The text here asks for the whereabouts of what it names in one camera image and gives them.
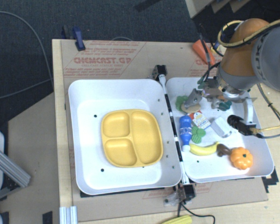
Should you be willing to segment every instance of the gray carpet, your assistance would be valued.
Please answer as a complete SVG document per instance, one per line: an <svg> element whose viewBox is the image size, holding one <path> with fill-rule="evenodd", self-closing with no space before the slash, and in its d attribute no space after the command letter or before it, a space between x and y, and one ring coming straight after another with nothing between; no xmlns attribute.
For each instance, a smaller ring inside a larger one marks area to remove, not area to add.
<svg viewBox="0 0 280 224"><path fill-rule="evenodd" d="M280 0L252 0L233 13L226 5L214 14L206 7L193 19L185 0L0 0L0 11L28 22L38 34L52 72L51 40L61 37L63 25L79 26L84 39L195 42L197 24L215 41L224 23L259 17L280 18ZM0 14L0 126L49 95L53 89L42 48L21 20ZM42 81L39 86L4 97Z"/></svg>

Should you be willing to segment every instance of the blue bottle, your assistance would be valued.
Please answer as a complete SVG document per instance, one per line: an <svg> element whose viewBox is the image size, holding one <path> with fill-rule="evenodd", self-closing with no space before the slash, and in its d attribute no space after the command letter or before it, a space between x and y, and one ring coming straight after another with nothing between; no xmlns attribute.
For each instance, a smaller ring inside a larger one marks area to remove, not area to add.
<svg viewBox="0 0 280 224"><path fill-rule="evenodd" d="M190 140L192 138L192 119L188 115L181 116L179 119L179 134L182 139L182 151L190 151Z"/></svg>

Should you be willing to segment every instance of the yellow divided plate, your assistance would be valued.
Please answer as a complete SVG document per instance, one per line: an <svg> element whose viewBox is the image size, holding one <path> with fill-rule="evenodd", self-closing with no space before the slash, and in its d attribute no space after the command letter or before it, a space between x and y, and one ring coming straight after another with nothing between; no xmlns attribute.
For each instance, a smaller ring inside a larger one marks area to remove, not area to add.
<svg viewBox="0 0 280 224"><path fill-rule="evenodd" d="M118 167L152 165L163 156L158 122L145 110L119 110L106 114L101 134L108 161Z"/></svg>

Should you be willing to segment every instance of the toy pumpkin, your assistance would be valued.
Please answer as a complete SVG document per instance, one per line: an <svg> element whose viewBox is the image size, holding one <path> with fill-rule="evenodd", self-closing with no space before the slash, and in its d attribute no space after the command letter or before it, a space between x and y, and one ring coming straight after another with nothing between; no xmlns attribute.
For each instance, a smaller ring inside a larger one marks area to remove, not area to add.
<svg viewBox="0 0 280 224"><path fill-rule="evenodd" d="M248 149L237 147L232 149L230 160L236 168L245 170L252 166L253 156Z"/></svg>

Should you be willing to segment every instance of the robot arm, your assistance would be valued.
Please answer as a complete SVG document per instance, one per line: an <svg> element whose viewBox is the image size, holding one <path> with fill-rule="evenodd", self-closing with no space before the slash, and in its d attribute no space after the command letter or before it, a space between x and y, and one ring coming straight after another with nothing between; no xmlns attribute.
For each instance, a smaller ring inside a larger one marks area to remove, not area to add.
<svg viewBox="0 0 280 224"><path fill-rule="evenodd" d="M221 36L218 40L227 49L217 82L226 99L233 100L258 83L280 91L280 20L269 24L248 19L238 25L229 43Z"/></svg>
<svg viewBox="0 0 280 224"><path fill-rule="evenodd" d="M237 25L228 43L223 42L224 31L230 25ZM262 19L233 21L226 24L218 34L218 41L226 47L226 52L214 78L200 80L198 88L202 97L212 102L213 109L224 102L243 103L244 119L231 115L228 123L243 135L256 135L260 130L252 124L251 100L242 99L246 91L254 85L264 83L280 91L280 20L268 23ZM194 103L191 99L184 103L188 108Z"/></svg>

